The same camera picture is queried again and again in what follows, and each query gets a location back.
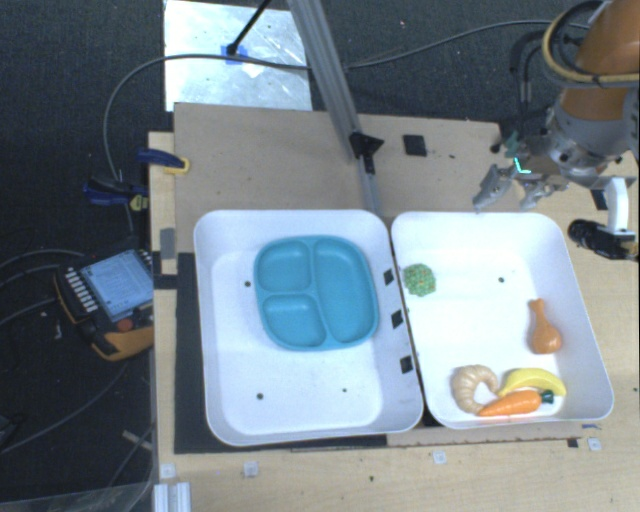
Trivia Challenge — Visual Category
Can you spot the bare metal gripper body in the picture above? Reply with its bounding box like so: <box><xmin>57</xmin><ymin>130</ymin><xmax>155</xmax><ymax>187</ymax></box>
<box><xmin>514</xmin><ymin>137</ymin><xmax>621</xmax><ymax>189</ymax></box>

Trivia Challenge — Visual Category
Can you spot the green toy broccoli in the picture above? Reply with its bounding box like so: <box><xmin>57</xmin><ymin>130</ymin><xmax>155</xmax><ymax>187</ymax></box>
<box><xmin>402</xmin><ymin>262</ymin><xmax>438</xmax><ymax>299</ymax></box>

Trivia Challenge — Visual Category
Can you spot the white plastic tray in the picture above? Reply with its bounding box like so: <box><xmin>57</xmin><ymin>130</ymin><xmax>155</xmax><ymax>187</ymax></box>
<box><xmin>192</xmin><ymin>208</ymin><xmax>426</xmax><ymax>448</ymax></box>
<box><xmin>389</xmin><ymin>210</ymin><xmax>616</xmax><ymax>432</ymax></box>

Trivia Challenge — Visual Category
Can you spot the orange toy chicken drumstick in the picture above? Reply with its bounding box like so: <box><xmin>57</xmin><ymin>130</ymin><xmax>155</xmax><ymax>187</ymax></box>
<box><xmin>527</xmin><ymin>297</ymin><xmax>564</xmax><ymax>356</ymax></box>

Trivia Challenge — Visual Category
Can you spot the yellow banana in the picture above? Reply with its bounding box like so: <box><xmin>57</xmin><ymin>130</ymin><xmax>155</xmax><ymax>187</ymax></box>
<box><xmin>496</xmin><ymin>367</ymin><xmax>568</xmax><ymax>399</ymax></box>

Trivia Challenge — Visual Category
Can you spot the blue divided plate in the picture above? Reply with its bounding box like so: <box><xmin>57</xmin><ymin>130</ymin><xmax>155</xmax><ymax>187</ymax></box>
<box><xmin>252</xmin><ymin>234</ymin><xmax>380</xmax><ymax>353</ymax></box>

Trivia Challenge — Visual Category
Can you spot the beige toy croissant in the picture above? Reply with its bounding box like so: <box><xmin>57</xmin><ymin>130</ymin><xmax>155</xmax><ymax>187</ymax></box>
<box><xmin>449</xmin><ymin>363</ymin><xmax>501</xmax><ymax>416</ymax></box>

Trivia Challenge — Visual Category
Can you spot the orange carrot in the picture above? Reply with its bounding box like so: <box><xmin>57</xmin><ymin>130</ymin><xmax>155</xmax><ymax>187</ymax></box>
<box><xmin>476</xmin><ymin>388</ymin><xmax>557</xmax><ymax>419</ymax></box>

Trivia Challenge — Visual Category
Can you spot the brown cardboard board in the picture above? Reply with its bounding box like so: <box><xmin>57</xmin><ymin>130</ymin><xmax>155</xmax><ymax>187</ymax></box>
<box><xmin>172</xmin><ymin>102</ymin><xmax>586</xmax><ymax>449</ymax></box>

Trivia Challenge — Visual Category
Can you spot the black cylinder on white bracket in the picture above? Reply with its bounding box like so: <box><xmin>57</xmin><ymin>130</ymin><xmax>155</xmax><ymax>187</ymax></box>
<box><xmin>567</xmin><ymin>176</ymin><xmax>640</xmax><ymax>262</ymax></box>

